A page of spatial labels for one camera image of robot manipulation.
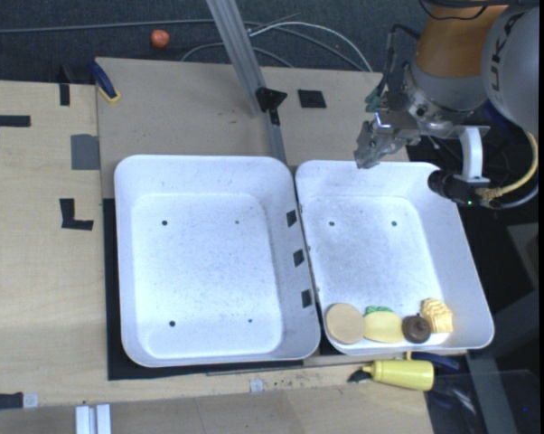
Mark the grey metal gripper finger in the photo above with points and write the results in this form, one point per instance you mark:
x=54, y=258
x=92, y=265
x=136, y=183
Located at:
x=384, y=149
x=364, y=147

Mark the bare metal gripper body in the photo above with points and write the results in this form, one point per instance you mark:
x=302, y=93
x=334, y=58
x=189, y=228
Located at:
x=407, y=116

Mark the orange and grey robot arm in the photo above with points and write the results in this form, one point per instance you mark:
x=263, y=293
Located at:
x=453, y=43

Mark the white plastic tray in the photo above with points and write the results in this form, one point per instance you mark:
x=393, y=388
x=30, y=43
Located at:
x=371, y=260
x=199, y=265

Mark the tan round biscuit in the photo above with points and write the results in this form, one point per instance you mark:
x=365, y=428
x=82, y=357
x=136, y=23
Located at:
x=344, y=323

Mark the yellow lemon with green leaf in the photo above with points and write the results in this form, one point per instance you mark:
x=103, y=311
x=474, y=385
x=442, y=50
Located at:
x=382, y=327

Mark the brown doughnut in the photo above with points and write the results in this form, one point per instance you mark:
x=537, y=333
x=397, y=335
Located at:
x=415, y=329

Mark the yellow squeeze bottle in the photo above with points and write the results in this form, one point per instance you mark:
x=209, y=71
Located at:
x=407, y=374

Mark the black cylinder on white bracket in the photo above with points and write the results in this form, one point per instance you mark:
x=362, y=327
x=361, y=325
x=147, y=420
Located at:
x=473, y=154

